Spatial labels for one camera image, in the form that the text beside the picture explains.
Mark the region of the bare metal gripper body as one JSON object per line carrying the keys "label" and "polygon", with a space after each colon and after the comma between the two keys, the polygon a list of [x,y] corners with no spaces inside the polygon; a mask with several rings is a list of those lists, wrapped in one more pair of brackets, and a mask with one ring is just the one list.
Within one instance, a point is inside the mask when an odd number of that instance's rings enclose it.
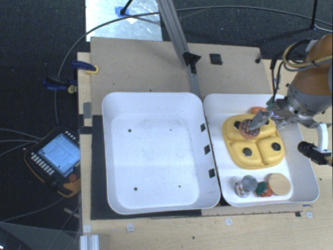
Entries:
{"label": "bare metal gripper body", "polygon": [[276,99],[270,109],[271,119],[278,129],[290,124],[301,124],[309,129],[316,129],[321,122],[314,120],[314,113],[307,111],[296,100],[287,97]]}

